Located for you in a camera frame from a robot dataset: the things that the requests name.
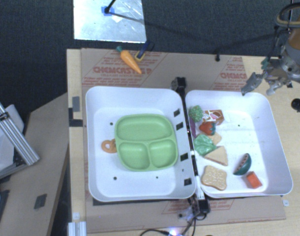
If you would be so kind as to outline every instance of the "cardboard sheet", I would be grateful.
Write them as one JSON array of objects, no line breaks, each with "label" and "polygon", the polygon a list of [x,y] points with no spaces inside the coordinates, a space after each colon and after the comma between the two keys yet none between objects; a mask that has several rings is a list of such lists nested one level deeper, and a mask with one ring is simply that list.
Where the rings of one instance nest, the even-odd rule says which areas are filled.
[{"label": "cardboard sheet", "polygon": [[[193,89],[239,91],[247,79],[242,58],[235,56],[221,56],[216,62],[210,55],[151,52],[146,53],[139,66],[141,75],[127,67],[114,50],[82,49],[83,109],[86,92],[94,86],[169,88],[175,77],[186,77],[187,92]],[[83,121],[86,123],[85,111]],[[186,221],[179,219],[178,214],[189,207],[187,200],[119,204],[95,201],[88,190],[85,128],[84,152],[88,233],[186,226]],[[286,218],[279,196],[211,200],[210,207],[207,218],[197,225]]]}]

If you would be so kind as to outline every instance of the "blue tape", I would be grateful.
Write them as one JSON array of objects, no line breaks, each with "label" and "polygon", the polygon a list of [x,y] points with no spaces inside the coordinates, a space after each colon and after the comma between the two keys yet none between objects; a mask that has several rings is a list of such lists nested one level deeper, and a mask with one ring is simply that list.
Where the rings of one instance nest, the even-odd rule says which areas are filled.
[{"label": "blue tape", "polygon": [[110,8],[110,13],[105,13],[104,10],[105,10],[106,8],[107,8],[107,6],[102,6],[102,7],[101,7],[101,11],[102,11],[102,14],[103,14],[104,16],[109,17],[109,16],[112,15],[112,14],[110,14],[110,13],[115,13],[115,10],[114,10],[113,7]]},{"label": "blue tape", "polygon": [[150,45],[150,41],[146,41],[144,43],[144,45],[142,46],[142,48],[140,49],[138,55],[136,56],[136,58],[140,59],[142,57],[142,55],[145,53],[145,51],[147,50],[148,46]]}]

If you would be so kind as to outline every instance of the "metal frame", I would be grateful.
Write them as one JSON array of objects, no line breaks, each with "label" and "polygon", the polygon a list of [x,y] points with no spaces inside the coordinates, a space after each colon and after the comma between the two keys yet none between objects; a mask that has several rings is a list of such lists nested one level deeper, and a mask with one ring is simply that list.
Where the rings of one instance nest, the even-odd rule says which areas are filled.
[{"label": "metal frame", "polygon": [[25,139],[24,135],[20,132],[20,130],[16,127],[11,116],[5,110],[5,108],[0,103],[0,128],[14,145],[15,149],[21,156],[24,164],[17,164],[14,163],[9,167],[6,167],[2,171],[0,171],[0,179],[10,175],[25,166],[30,166],[36,163],[40,157],[37,153],[32,149],[32,147],[28,144],[27,140]]}]

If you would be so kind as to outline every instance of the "green plastic plate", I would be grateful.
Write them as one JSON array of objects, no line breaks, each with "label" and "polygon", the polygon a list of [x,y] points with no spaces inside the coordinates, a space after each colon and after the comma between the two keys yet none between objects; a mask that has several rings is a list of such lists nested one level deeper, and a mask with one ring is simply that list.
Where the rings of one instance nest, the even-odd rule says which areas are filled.
[{"label": "green plastic plate", "polygon": [[115,141],[121,163],[132,171],[166,169],[178,158],[173,126],[161,115],[120,118],[115,125]]}]

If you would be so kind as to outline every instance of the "black clip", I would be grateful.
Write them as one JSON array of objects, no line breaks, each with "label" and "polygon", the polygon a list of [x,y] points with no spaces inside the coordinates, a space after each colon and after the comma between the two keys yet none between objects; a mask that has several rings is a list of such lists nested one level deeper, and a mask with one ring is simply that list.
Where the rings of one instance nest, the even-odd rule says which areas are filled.
[{"label": "black clip", "polygon": [[7,118],[9,118],[10,115],[8,112],[4,112],[0,115],[0,121],[6,120]]},{"label": "black clip", "polygon": [[149,51],[152,51],[154,48],[154,43],[153,42],[150,42],[149,40],[147,40],[143,46],[141,47],[141,50],[138,51],[135,55],[135,59],[136,61],[140,62],[143,60],[144,56],[146,55],[145,54],[145,51],[148,49]]}]

